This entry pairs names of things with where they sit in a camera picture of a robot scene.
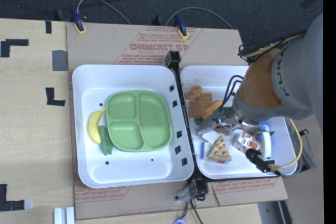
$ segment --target green vegetable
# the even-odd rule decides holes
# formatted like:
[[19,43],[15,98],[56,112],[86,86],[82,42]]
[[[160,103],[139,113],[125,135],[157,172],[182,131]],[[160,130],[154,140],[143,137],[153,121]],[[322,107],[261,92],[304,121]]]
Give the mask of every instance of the green vegetable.
[[100,148],[103,151],[104,155],[112,154],[113,144],[110,140],[109,132],[107,128],[103,125],[99,126],[99,133],[100,133]]

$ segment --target toy banana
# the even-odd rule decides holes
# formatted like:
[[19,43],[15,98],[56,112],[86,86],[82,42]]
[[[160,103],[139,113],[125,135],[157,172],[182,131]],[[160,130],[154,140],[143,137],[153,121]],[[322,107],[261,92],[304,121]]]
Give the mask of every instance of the toy banana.
[[94,111],[89,118],[88,132],[89,132],[89,135],[92,141],[94,141],[97,144],[101,143],[98,126],[99,126],[101,116],[104,114],[105,110],[106,108],[103,108],[102,110]]

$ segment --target snack package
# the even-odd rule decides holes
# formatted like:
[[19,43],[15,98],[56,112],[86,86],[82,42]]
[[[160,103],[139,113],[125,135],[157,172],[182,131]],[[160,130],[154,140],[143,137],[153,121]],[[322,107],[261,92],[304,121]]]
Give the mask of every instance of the snack package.
[[233,147],[235,147],[244,154],[249,148],[254,148],[255,150],[258,150],[260,152],[262,151],[262,143],[258,141],[255,137],[249,135],[244,131],[241,131],[241,134],[233,143]]
[[202,143],[201,159],[221,164],[226,164],[232,160],[222,135],[218,137],[214,144]]

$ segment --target black connector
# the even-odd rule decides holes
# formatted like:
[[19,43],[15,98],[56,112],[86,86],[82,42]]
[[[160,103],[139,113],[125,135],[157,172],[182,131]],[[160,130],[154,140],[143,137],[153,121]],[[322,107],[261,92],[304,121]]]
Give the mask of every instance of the black connector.
[[263,160],[259,156],[261,155],[260,151],[255,150],[254,148],[249,148],[245,156],[249,159],[250,162],[255,164],[257,168],[262,171],[263,173],[270,172],[271,169],[268,167],[269,164],[274,164],[274,160]]

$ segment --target cardboard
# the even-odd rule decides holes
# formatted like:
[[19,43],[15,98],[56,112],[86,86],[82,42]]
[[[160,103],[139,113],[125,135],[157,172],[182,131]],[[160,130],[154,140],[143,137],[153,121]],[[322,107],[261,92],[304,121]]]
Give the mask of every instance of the cardboard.
[[[67,23],[70,118],[75,189],[76,219],[182,210],[174,203],[174,193],[187,182],[91,189],[78,177],[76,134],[73,115],[71,76],[85,64],[160,65],[170,50],[180,51],[180,68],[189,65],[231,65],[246,63],[238,56],[242,41],[237,30],[187,28],[182,40],[175,27],[86,24],[79,35]],[[196,207],[217,207],[262,201],[284,200],[287,193],[282,178],[227,180],[208,183],[205,201]]]

